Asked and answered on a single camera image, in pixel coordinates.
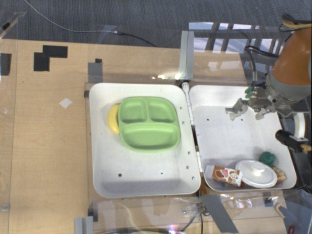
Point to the white bowl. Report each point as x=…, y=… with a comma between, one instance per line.
x=256, y=173

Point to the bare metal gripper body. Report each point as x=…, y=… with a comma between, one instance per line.
x=260, y=101

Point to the brown and white carton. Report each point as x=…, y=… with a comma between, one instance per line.
x=225, y=175

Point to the beige bread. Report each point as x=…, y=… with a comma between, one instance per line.
x=280, y=174

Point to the green broccoli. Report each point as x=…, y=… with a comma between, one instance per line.
x=267, y=158

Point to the yellow banana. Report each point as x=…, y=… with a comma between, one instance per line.
x=113, y=121

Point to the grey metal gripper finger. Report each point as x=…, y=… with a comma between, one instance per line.
x=237, y=108
x=262, y=114

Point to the black cylinder on white bracket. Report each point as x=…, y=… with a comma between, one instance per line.
x=290, y=139

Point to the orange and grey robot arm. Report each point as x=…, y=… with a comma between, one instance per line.
x=292, y=57

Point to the white plastic tray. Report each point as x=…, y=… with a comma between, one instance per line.
x=146, y=174
x=231, y=140

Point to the green divided plate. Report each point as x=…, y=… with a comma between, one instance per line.
x=150, y=135

